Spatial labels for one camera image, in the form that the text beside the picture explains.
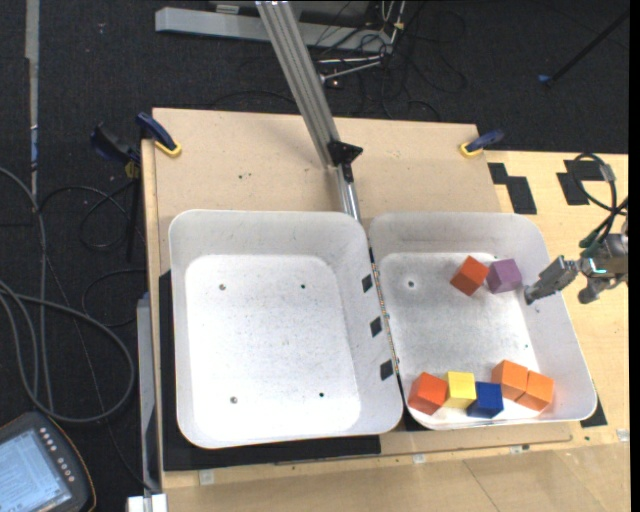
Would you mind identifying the brown cardboard board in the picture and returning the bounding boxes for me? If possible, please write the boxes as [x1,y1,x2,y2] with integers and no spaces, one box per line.
[150,107,575,467]

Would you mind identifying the white plastic tray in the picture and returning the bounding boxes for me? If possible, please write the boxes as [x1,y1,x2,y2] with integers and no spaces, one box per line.
[368,211,599,432]
[168,208,405,450]

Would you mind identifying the purple cube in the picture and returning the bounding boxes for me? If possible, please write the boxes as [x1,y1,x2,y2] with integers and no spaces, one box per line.
[485,258,524,295]

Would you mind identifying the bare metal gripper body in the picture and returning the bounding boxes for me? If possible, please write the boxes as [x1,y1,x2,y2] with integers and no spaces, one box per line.
[580,232,630,278]

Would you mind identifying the blue cube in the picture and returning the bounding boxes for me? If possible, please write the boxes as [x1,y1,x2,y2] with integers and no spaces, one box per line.
[465,381,505,420]

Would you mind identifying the yellow cube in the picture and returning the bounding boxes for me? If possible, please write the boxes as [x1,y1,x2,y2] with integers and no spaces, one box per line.
[442,370,478,411]

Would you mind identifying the orange cube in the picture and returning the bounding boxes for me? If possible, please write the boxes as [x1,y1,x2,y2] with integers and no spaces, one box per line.
[407,371,450,417]
[515,370,556,413]
[449,255,491,298]
[490,359,530,402]

